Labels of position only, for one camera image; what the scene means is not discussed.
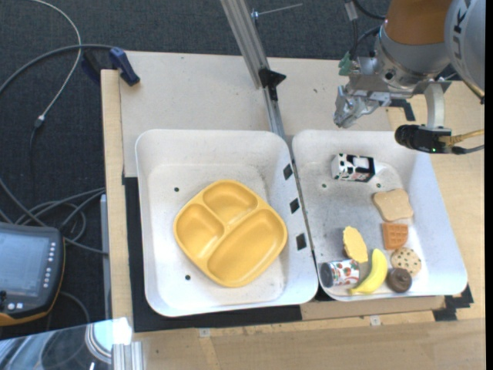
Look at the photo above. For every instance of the pale flat board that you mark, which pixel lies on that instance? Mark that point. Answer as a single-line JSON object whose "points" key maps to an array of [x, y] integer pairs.
{"points": [[192, 95]]}

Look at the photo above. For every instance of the chocolate chip biscuit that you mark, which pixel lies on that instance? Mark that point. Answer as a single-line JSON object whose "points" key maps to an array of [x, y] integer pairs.
{"points": [[406, 261]]}

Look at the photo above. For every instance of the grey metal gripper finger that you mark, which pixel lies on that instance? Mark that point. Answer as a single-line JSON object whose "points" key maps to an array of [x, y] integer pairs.
{"points": [[361, 111], [342, 108]]}

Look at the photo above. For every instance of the black cylinder on white bracket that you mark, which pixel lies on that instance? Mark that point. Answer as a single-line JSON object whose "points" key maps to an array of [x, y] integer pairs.
{"points": [[420, 136]]}

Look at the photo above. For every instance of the white plastic tray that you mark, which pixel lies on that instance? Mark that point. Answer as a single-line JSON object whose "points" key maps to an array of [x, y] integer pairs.
{"points": [[165, 222], [339, 206]]}

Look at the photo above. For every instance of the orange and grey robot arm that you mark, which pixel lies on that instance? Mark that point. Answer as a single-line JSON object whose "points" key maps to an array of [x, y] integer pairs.
{"points": [[416, 17]]}

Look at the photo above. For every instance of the yellow banana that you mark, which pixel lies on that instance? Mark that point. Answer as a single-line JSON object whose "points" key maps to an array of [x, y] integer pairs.
{"points": [[375, 274]]}

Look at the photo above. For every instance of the tan bread slice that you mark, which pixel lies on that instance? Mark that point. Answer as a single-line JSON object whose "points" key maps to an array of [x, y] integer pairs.
{"points": [[393, 206]]}

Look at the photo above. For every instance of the yellow divided plate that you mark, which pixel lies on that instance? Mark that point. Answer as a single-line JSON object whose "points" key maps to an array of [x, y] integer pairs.
{"points": [[239, 245]]}

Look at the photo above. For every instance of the brown chocolate doughnut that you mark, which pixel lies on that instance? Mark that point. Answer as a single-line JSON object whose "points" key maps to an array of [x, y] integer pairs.
{"points": [[399, 280]]}

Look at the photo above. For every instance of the black and white milk carton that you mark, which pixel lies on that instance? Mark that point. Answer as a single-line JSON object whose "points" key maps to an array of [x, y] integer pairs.
{"points": [[348, 168]]}

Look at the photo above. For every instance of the strawberry print can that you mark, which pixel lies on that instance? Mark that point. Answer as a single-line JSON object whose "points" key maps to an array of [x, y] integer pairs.
{"points": [[343, 273]]}

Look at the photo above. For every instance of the yellow oval toy food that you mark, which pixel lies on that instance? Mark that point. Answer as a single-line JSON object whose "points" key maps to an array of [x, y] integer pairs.
{"points": [[355, 243]]}

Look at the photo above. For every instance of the orange waffle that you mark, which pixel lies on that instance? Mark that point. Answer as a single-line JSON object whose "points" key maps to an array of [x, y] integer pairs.
{"points": [[395, 236]]}

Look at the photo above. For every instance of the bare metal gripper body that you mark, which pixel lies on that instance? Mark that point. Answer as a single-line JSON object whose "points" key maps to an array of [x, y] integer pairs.
{"points": [[375, 76]]}

